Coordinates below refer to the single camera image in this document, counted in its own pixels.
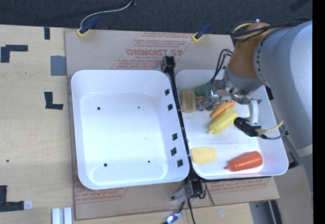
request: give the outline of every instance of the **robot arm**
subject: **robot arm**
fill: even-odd
[[[253,23],[237,39],[224,78],[214,86],[240,104],[248,104],[247,96],[262,85],[272,90],[313,191],[312,21],[281,26]]]

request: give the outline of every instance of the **yellow plastic food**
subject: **yellow plastic food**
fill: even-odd
[[[194,163],[198,165],[213,162],[217,157],[217,151],[212,147],[195,147],[191,150]]]
[[[193,90],[181,90],[181,108],[183,112],[193,112],[196,109],[195,93]]]
[[[238,117],[237,112],[232,109],[226,109],[220,116],[218,116],[211,124],[209,134],[217,134],[234,123]]]

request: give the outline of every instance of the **white cable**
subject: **white cable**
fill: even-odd
[[[101,12],[97,12],[97,13],[93,13],[93,14],[88,15],[87,17],[85,17],[85,18],[81,21],[81,23],[80,23],[80,28],[82,28],[82,24],[83,24],[83,22],[84,22],[85,20],[87,20],[90,16],[97,15],[97,14],[103,14],[103,13],[112,13],[112,12],[122,11],[122,10],[128,8],[128,7],[132,4],[132,1],[133,1],[133,0],[130,0],[130,2],[129,2],[125,7],[122,7],[122,8],[120,8],[120,9],[115,9],[115,10],[106,10],[106,11],[101,11]]]

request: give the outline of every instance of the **wire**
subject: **wire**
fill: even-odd
[[[266,134],[268,132],[271,132],[273,130],[278,129],[280,126],[282,126],[282,124],[283,124],[283,120],[280,123],[278,123],[277,126],[271,128],[271,129],[266,129],[266,130],[265,129],[255,129],[255,131],[257,132],[257,134],[259,136],[261,136],[261,135],[264,135],[264,134]]]
[[[194,220],[194,216],[193,216],[193,211],[192,211],[192,206],[191,206],[191,202],[189,201],[190,198],[187,199],[187,203],[188,203],[188,207],[189,207],[189,210],[191,212],[191,216],[192,216],[192,220],[193,220],[193,223],[195,223],[195,220]]]
[[[179,211],[177,213],[180,213],[183,210],[184,205],[185,205],[185,201],[182,202],[182,205],[181,205],[181,207],[180,207],[180,209],[179,209]]]
[[[215,78],[218,75],[219,71],[222,69],[222,66],[223,66],[223,63],[224,63],[224,60],[225,60],[226,56],[231,56],[231,55],[232,55],[232,52],[229,49],[223,49],[220,52],[217,67],[216,67],[214,75],[211,78],[211,80],[209,81],[209,83],[211,83],[211,84],[213,83],[213,81],[215,80]]]
[[[229,35],[233,39],[236,39],[240,42],[244,42],[253,36],[257,36],[257,35],[260,35],[260,34],[266,32],[267,30],[274,29],[274,28],[288,27],[288,26],[290,26],[290,27],[297,26],[297,25],[307,22],[307,21],[310,21],[310,19],[298,19],[298,20],[292,20],[292,21],[288,21],[288,22],[280,22],[280,23],[276,23],[273,25],[267,25],[267,26],[264,26],[261,28],[249,30],[249,31],[237,32],[239,29],[248,27],[248,26],[252,25],[253,23],[255,23],[253,21],[243,21],[241,23],[233,25],[229,31]]]
[[[204,192],[203,192],[203,196],[201,197],[201,196],[199,196],[199,198],[202,200],[202,199],[204,199],[205,198],[205,196],[206,196],[206,194],[207,194],[207,190],[208,190],[208,187],[207,187],[207,184],[206,183],[204,183]]]
[[[89,17],[93,16],[93,15],[98,15],[98,14],[104,14],[104,13],[112,13],[112,12],[119,12],[119,11],[122,11],[126,8],[128,8],[131,4],[132,4],[133,0],[130,0],[130,2],[122,7],[122,8],[119,8],[119,9],[114,9],[114,10],[106,10],[106,11],[100,11],[100,12],[97,12],[97,13],[93,13],[93,14],[90,14],[88,16],[86,16],[80,23],[80,28],[82,28],[82,24],[84,23],[85,20],[87,20]]]
[[[266,135],[260,135],[260,137],[267,140],[276,140],[282,138],[284,135],[286,135],[286,130],[283,125],[283,121],[281,121],[278,125],[280,125],[279,129],[282,129],[282,131],[280,131],[281,134],[278,137],[267,137]]]

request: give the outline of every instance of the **blue clamp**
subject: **blue clamp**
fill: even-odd
[[[77,34],[80,37],[85,36],[86,34],[89,33],[89,29],[92,29],[99,21],[100,19],[97,16],[90,19],[82,28],[77,30]]]
[[[192,35],[192,40],[198,42],[199,40],[201,40],[203,34],[206,34],[210,29],[211,29],[211,25],[207,24],[200,31]]]

